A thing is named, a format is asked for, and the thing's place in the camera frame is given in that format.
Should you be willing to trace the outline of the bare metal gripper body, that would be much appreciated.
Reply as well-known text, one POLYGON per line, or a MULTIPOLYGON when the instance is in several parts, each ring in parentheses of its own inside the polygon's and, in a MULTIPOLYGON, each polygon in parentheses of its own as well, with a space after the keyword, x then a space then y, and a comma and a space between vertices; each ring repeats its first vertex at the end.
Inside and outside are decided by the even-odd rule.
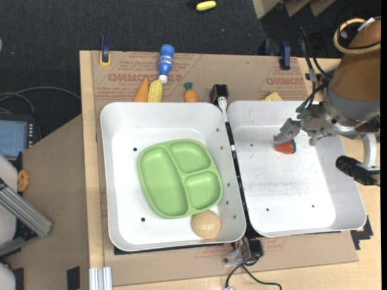
POLYGON ((311 105, 301 118, 301 128, 317 137, 340 135, 346 138, 362 138, 368 134, 380 136, 378 116, 367 120, 354 120, 328 102, 311 105))

